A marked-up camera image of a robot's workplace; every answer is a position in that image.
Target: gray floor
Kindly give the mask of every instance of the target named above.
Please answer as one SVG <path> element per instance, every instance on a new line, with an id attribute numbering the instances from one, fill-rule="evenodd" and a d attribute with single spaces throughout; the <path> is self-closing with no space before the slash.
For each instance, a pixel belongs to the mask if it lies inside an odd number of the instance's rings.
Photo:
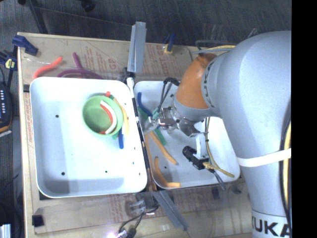
<path id="1" fill-rule="evenodd" d="M 238 43 L 254 28 L 258 33 L 291 30 L 292 0 L 92 1 L 96 8 L 85 12 L 75 0 L 38 0 L 50 34 L 130 40 L 131 26 L 138 20 L 147 24 L 147 42 L 160 43 L 175 32 L 176 44 L 194 46 L 201 39 Z M 0 2 L 0 51 L 13 50 L 11 40 L 18 31 L 39 32 L 29 8 L 17 0 Z M 17 73 L 10 91 L 18 117 Z M 22 176 L 13 180 L 13 148 L 12 134 L 0 138 L 0 198 L 11 205 L 14 184 Z"/>

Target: white strap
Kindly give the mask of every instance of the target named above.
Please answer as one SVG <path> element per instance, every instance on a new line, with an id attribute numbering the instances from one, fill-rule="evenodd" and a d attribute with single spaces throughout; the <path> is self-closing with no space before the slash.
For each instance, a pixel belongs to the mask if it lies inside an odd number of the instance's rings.
<path id="1" fill-rule="evenodd" d="M 273 162 L 278 162 L 286 160 L 292 157 L 292 148 L 270 153 L 264 156 L 242 159 L 237 157 L 238 164 L 242 167 L 258 167 L 266 164 L 271 164 Z"/>

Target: green bowl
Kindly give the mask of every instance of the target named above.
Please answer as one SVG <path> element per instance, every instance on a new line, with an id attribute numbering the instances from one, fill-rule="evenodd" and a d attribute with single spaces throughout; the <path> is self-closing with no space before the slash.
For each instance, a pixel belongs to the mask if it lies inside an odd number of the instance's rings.
<path id="1" fill-rule="evenodd" d="M 102 107 L 100 107 L 101 100 L 113 108 L 117 117 L 117 126 L 115 130 L 107 135 L 99 134 L 100 131 L 107 130 L 111 125 L 109 116 Z M 87 128 L 99 136 L 115 135 L 119 132 L 123 124 L 123 114 L 120 106 L 111 98 L 103 95 L 93 96 L 86 101 L 83 107 L 83 119 Z"/>

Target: white plastic tray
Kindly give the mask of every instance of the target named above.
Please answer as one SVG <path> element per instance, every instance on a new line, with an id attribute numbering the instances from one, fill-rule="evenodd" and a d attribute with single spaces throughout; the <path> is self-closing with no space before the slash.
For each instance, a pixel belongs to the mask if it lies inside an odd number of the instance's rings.
<path id="1" fill-rule="evenodd" d="M 141 81 L 135 85 L 134 94 L 137 97 L 138 92 L 142 92 L 142 104 L 150 112 L 152 112 L 159 104 L 161 91 L 163 87 L 162 81 Z M 175 94 L 176 86 L 172 86 L 166 97 L 162 107 L 167 108 L 171 105 L 171 94 Z M 145 120 L 139 115 L 141 126 L 144 128 Z M 205 124 L 200 122 L 195 125 L 199 131 L 205 130 Z M 152 162 L 150 163 L 152 175 L 156 184 L 164 189 L 175 189 L 174 187 L 166 187 L 154 172 L 154 158 L 157 156 L 159 160 L 159 169 L 167 182 L 180 182 L 181 188 L 202 186 L 218 183 L 216 177 L 211 172 L 196 169 L 183 155 L 182 150 L 189 145 L 196 149 L 195 139 L 187 137 L 183 132 L 174 130 L 172 134 L 168 134 L 166 130 L 160 129 L 167 144 L 165 149 L 177 161 L 174 165 L 171 163 L 156 146 L 154 141 L 149 137 L 150 152 Z M 240 167 L 237 163 L 235 153 L 231 146 L 227 132 L 225 130 L 222 119 L 211 118 L 209 126 L 209 146 L 214 160 L 217 164 L 227 172 L 235 175 L 234 178 L 228 177 L 218 172 L 224 182 L 237 180 L 240 176 Z"/>
<path id="2" fill-rule="evenodd" d="M 118 140 L 96 136 L 82 119 L 85 101 L 110 91 L 125 107 L 130 131 Z M 39 190 L 57 197 L 134 193 L 147 174 L 129 88 L 119 81 L 40 77 L 30 86 Z"/>

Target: blue clamp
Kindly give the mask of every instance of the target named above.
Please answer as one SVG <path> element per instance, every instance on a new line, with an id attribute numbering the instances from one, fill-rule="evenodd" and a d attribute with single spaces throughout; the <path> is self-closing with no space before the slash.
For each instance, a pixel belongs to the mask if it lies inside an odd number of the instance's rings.
<path id="1" fill-rule="evenodd" d="M 24 36 L 15 35 L 12 39 L 12 44 L 25 48 L 25 53 L 30 54 L 32 56 L 36 56 L 38 49 L 35 48 Z"/>
<path id="2" fill-rule="evenodd" d="M 18 70 L 16 56 L 8 51 L 0 52 L 0 64 L 3 64 L 9 70 Z"/>
<path id="3" fill-rule="evenodd" d="M 173 45 L 175 43 L 175 38 L 176 38 L 176 35 L 174 33 L 172 33 L 172 34 L 167 35 L 163 39 L 162 43 L 167 44 L 165 46 L 165 50 L 164 50 L 165 53 L 168 53 L 168 54 L 172 53 Z"/>

